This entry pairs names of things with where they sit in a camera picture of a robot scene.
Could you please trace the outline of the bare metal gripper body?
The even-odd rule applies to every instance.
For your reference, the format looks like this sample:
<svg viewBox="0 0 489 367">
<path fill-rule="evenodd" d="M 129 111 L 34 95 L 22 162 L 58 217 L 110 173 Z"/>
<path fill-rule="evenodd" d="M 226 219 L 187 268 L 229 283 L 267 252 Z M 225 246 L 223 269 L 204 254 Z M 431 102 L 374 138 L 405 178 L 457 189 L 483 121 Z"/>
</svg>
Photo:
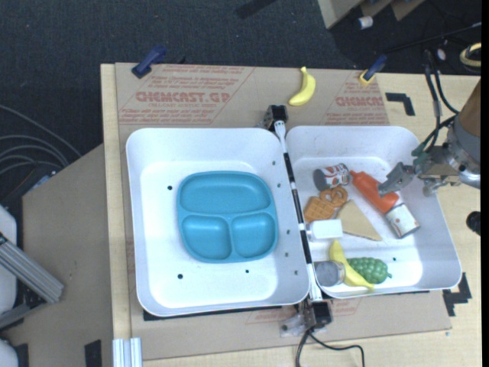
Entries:
<svg viewBox="0 0 489 367">
<path fill-rule="evenodd" d="M 461 184 L 481 188 L 481 165 L 457 141 L 447 140 L 429 151 L 419 145 L 414 156 L 414 173 L 423 181 L 423 194 L 432 196 L 440 187 Z"/>
</svg>

